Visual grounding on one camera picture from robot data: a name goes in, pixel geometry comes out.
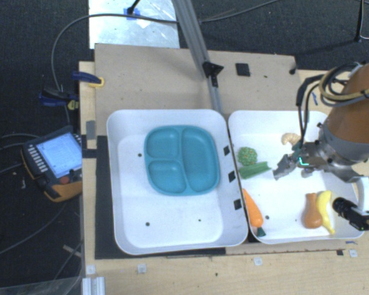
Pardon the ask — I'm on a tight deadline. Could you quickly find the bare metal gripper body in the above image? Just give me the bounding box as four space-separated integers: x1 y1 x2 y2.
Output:
290 141 359 183

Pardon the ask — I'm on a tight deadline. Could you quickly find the brown cardboard board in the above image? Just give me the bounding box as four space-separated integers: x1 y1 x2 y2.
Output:
93 42 362 256

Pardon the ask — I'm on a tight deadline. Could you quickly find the beige croissant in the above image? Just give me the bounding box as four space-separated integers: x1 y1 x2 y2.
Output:
280 132 303 146

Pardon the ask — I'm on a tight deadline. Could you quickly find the green broccoli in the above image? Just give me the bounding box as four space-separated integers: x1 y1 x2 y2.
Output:
237 146 258 167

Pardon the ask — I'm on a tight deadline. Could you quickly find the white plastic tray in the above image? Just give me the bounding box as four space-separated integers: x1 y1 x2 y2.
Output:
106 108 250 256
228 109 366 245

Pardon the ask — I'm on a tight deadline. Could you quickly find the orange carrot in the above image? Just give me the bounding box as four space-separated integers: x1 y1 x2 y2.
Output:
242 187 267 237

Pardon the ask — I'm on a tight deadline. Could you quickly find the blue divided plate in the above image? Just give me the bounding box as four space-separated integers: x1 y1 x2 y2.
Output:
143 125 220 197

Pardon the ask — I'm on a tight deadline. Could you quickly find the yellow banana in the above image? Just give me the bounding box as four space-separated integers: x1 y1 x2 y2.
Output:
315 190 336 235

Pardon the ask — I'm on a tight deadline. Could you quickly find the black cylinder on white bracket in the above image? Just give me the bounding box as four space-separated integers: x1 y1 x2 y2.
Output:
331 175 369 232

